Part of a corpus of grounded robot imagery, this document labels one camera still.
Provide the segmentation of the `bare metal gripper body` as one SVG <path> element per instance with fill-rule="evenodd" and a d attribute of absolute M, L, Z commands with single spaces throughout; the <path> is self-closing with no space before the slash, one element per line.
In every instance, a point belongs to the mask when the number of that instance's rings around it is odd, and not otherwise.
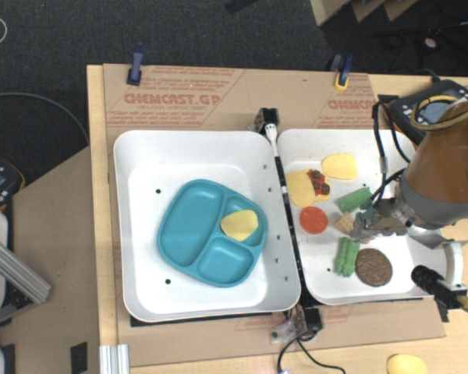
<path fill-rule="evenodd" d="M 416 214 L 403 199 L 382 199 L 374 211 L 372 231 L 380 236 L 403 236 L 416 221 Z"/>

